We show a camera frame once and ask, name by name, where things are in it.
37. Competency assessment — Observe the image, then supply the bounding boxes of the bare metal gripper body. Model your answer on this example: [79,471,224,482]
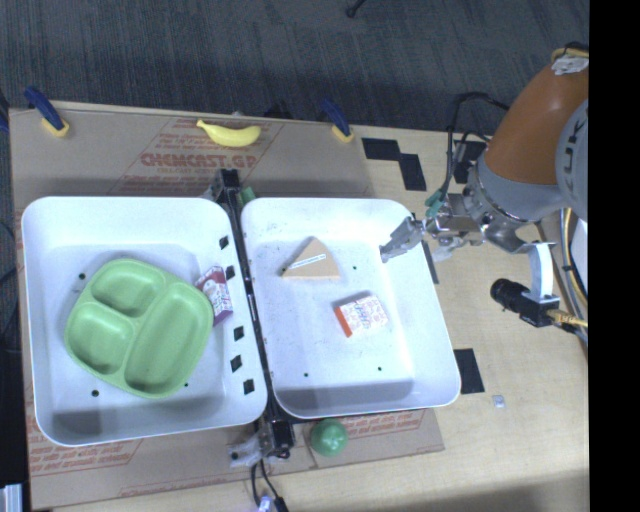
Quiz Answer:
[423,191,533,255]

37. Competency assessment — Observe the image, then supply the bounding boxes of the orange and white carton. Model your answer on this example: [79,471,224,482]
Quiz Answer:
[332,293,392,339]

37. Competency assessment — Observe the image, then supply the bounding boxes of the tan triangular bread slice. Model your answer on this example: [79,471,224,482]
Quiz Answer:
[279,235,343,282]

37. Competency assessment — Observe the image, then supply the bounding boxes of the white plastic tray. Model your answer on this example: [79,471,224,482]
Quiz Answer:
[239,196,462,422]
[20,195,269,448]

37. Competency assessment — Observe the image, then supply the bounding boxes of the thin black and white rod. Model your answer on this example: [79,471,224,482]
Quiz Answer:
[225,188,279,427]

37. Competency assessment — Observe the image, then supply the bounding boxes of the maroon and white carton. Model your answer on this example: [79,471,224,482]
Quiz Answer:
[194,264,236,328]

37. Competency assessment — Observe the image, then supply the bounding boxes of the green round toy fruit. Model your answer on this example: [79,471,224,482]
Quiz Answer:
[309,418,350,458]

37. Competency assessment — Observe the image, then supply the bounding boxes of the yellow banana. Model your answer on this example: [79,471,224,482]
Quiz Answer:
[195,118,263,149]

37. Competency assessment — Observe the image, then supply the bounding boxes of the green divided plate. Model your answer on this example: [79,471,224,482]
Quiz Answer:
[63,257,216,401]

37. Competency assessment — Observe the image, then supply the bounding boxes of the brown cardboard board red print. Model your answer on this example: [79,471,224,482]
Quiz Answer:
[7,99,447,511]

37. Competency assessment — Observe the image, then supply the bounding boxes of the black cylinder on white bracket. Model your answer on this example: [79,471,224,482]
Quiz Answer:
[489,241,562,329]

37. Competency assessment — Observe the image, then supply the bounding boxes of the black block with thin wires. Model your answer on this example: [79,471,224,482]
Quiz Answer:
[255,418,297,460]
[209,168,252,205]

